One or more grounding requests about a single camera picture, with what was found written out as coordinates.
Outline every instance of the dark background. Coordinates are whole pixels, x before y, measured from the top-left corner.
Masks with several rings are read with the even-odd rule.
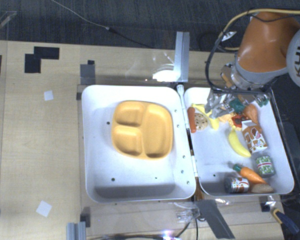
[[[209,51],[221,29],[239,13],[252,8],[300,9],[300,0],[56,1],[85,19],[111,27],[136,42],[88,23],[51,0],[0,0],[0,17],[6,11],[17,11],[17,16],[9,23],[9,31],[0,31],[0,39],[174,49],[176,31],[184,31],[190,32],[191,50]],[[233,28],[238,31],[233,45],[240,43],[247,22],[248,19],[243,19]],[[284,75],[274,84],[273,90],[282,120],[287,127],[293,125],[287,130],[287,137],[293,140],[291,156],[298,175],[295,177],[294,198],[285,202],[285,212],[300,227],[300,195],[297,194],[300,192],[300,88]],[[293,129],[297,139],[289,136],[294,134]]]

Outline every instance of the toy banana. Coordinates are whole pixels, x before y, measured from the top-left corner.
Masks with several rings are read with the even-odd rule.
[[[228,139],[231,147],[235,152],[238,153],[238,155],[245,158],[251,157],[251,153],[241,144],[240,140],[238,139],[238,135],[234,129],[230,132]]]
[[[209,117],[211,115],[212,111],[210,111],[209,113],[206,113],[205,105],[203,105],[203,104],[192,104],[191,106],[194,107],[195,109],[199,110],[209,120],[210,125],[214,130],[218,130],[219,119],[218,118],[212,119]]]

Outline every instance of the wooden table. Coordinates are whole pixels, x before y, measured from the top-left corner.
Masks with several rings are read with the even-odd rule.
[[[33,54],[34,46],[60,48],[59,60],[43,59],[40,74],[25,73],[25,54]],[[97,78],[147,78],[151,69],[173,54],[171,50],[0,41],[0,240],[65,240],[67,223],[79,222],[83,209],[76,100],[80,64],[94,60]],[[206,59],[205,52],[190,52],[189,78],[204,78]],[[231,60],[232,54],[217,54],[212,78]],[[46,91],[53,92],[53,100],[45,101]],[[41,201],[52,206],[47,217],[36,212]],[[258,199],[242,201],[220,208],[236,239],[283,239],[280,225],[269,212],[261,212]],[[92,209],[99,221],[87,229],[88,234],[149,234],[162,230],[155,230],[162,219],[172,226],[167,230],[177,232],[184,226],[177,223],[176,209],[170,204],[161,219],[158,204],[139,205],[95,204]],[[283,210],[280,202],[275,206]],[[195,239],[194,227],[192,223],[182,239]],[[199,239],[215,239],[206,222],[199,227]]]

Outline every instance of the white paper piece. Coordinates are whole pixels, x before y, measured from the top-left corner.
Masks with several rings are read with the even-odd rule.
[[[36,212],[44,217],[48,217],[48,214],[50,213],[51,208],[52,208],[52,205],[48,204],[45,201],[41,201],[38,208],[36,209]]]
[[[54,94],[52,90],[47,90],[44,92],[44,100],[45,101],[52,101],[54,99]]]

